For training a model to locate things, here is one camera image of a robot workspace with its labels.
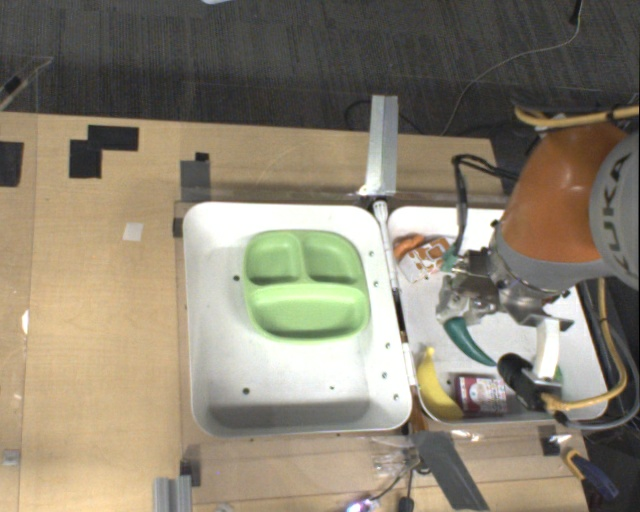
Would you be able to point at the thin black and white rod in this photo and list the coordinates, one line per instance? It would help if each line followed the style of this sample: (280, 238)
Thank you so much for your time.
(391, 260)

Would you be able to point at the yellow banana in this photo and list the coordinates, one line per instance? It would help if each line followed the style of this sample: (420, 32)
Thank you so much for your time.
(435, 387)

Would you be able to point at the orange and white carton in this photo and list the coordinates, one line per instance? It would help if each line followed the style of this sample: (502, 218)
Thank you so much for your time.
(422, 262)

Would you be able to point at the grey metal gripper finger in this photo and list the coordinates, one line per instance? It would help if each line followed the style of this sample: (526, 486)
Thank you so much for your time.
(481, 311)
(452, 304)

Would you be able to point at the orange carrot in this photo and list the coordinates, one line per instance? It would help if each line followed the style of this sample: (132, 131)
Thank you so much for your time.
(406, 245)

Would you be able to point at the white plastic tray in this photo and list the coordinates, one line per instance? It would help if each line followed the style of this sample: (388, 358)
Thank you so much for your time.
(505, 345)
(300, 380)

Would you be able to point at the green divided plate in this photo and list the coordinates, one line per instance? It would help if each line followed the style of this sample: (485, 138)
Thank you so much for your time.
(305, 305)

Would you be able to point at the dark red carton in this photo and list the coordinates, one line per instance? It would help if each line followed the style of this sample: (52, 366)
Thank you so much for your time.
(482, 395)

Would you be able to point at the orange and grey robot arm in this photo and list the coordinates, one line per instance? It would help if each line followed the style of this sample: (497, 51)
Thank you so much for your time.
(555, 200)

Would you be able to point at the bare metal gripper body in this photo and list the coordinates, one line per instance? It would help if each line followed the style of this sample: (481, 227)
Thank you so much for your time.
(480, 280)

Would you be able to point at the green pepper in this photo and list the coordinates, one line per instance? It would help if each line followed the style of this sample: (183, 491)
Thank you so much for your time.
(467, 342)

